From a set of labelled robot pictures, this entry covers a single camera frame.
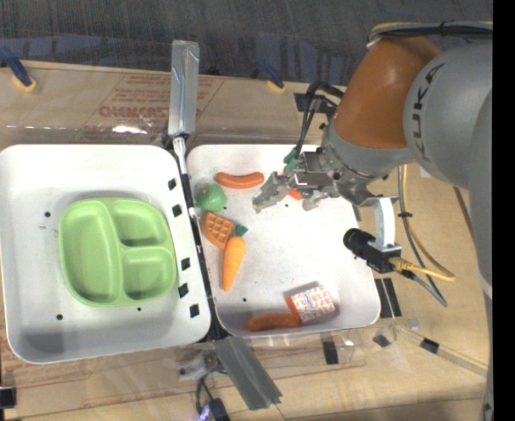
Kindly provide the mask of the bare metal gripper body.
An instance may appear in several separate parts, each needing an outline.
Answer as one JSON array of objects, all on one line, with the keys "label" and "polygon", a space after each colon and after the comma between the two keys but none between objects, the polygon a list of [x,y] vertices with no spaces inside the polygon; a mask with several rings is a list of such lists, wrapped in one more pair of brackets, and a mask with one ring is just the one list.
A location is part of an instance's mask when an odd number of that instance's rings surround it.
[{"label": "bare metal gripper body", "polygon": [[292,188],[302,196],[314,189],[325,191],[329,198],[343,198],[356,207],[362,207],[371,206],[382,197],[368,189],[375,179],[348,167],[335,153],[304,152],[292,174]]}]

